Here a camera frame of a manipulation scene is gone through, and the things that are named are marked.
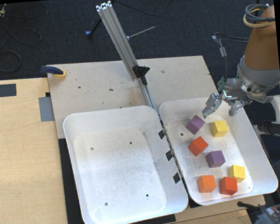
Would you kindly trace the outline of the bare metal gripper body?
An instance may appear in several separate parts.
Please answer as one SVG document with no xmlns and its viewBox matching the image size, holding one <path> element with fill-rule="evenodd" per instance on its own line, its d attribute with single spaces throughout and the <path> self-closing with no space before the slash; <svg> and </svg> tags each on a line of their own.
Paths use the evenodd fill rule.
<svg viewBox="0 0 280 224">
<path fill-rule="evenodd" d="M 273 86 L 260 85 L 257 82 L 249 80 L 247 77 L 239 76 L 236 78 L 221 78 L 221 95 L 224 101 L 236 102 L 242 105 L 250 104 L 252 101 L 260 103 L 269 102 L 267 99 Z"/>
</svg>

